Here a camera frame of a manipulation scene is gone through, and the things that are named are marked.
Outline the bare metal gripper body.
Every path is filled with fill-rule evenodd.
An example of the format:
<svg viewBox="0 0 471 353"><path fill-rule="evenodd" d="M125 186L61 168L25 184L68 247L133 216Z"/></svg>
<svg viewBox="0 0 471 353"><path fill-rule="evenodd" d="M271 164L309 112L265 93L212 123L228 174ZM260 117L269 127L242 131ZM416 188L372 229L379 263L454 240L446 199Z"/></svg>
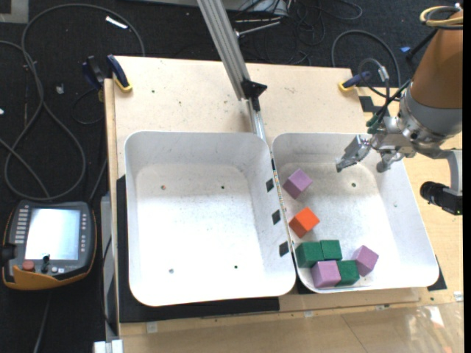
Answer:
<svg viewBox="0 0 471 353"><path fill-rule="evenodd" d="M456 125L435 122L426 126L412 116L386 117L369 126L372 135L370 145L384 154L403 154L413 157L416 153L426 157L444 157L441 145L456 135Z"/></svg>

